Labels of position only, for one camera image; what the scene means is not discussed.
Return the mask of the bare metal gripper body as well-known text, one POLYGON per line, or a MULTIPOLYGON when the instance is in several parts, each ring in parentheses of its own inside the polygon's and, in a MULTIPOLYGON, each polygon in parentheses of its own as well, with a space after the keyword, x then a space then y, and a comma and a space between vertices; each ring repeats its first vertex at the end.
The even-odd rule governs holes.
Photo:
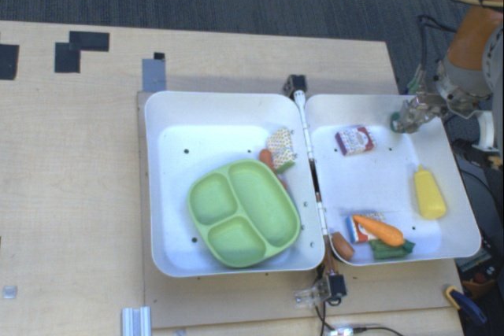
POLYGON ((429 112, 439 116, 454 113, 469 119, 477 109, 479 98, 463 90, 447 76, 424 79, 417 90, 417 100, 429 112))

